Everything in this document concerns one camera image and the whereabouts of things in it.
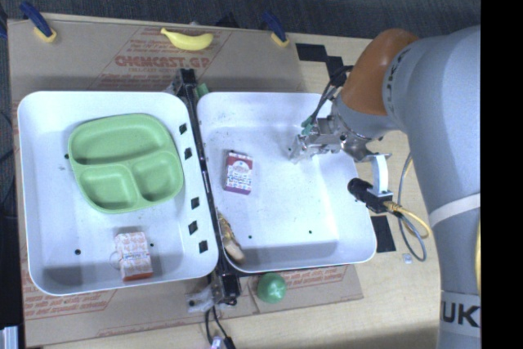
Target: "white object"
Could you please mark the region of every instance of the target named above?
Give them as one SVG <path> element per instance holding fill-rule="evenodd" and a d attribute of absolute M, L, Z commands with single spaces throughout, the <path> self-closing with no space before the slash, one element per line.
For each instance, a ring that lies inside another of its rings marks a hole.
<path fill-rule="evenodd" d="M 130 113 L 153 115 L 172 134 L 184 185 L 177 196 L 151 208 L 101 213 L 83 198 L 65 157 L 69 134 L 91 119 Z M 187 280 L 214 269 L 217 242 L 189 114 L 180 99 L 164 92 L 35 92 L 20 103 L 18 124 L 29 273 L 44 293 Z M 111 263 L 114 237 L 129 231 L 147 237 L 150 278 L 123 282 Z"/>
<path fill-rule="evenodd" d="M 347 154 L 322 154 L 299 164 L 288 148 L 317 106 L 311 93 L 212 92 L 198 103 L 216 210 L 230 223 L 245 263 L 255 273 L 365 262 L 376 251 L 369 210 L 347 184 L 357 176 Z M 329 106 L 320 112 L 326 116 Z M 256 162 L 249 195 L 224 190 L 227 152 Z"/>

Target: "small box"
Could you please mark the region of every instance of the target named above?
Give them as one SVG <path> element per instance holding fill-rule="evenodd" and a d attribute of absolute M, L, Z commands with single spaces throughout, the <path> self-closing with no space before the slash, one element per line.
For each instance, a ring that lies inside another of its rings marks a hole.
<path fill-rule="evenodd" d="M 226 159 L 225 190 L 248 195 L 253 185 L 253 158 L 230 151 Z"/>
<path fill-rule="evenodd" d="M 122 233 L 114 238 L 120 259 L 122 279 L 139 280 L 153 275 L 147 239 L 141 231 Z"/>

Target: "banana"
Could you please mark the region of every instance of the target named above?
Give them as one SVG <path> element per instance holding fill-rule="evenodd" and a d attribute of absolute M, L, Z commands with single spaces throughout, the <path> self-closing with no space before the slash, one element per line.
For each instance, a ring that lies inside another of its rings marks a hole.
<path fill-rule="evenodd" d="M 160 30 L 160 33 L 169 38 L 172 45 L 181 50 L 198 51 L 207 48 L 214 38 L 213 34 L 201 34 L 201 35 L 185 35 L 179 32 L 170 32 L 165 28 Z"/>

